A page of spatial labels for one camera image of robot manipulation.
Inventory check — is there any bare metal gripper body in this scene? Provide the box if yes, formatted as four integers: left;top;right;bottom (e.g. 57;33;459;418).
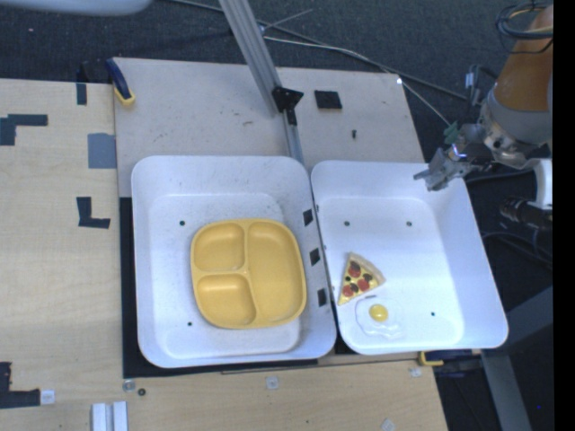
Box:
450;121;533;171

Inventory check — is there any white plastic tray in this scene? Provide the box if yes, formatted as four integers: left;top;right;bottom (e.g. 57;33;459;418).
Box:
130;154;339;370
309;159;510;356

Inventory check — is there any toy pizza slice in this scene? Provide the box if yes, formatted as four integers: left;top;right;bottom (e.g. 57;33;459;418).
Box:
337;251;387;307

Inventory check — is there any toy fried egg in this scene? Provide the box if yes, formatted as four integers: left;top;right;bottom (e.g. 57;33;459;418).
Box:
353;297;404;342

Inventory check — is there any yellow divided plate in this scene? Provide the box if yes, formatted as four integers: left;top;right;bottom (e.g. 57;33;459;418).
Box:
189;217;309;330

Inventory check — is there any pale wood board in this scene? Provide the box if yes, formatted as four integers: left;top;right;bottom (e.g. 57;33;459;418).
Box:
111;56;451;431

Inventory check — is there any black cylinder on white bracket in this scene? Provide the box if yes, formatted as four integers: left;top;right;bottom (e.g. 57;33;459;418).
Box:
500;158;554;233

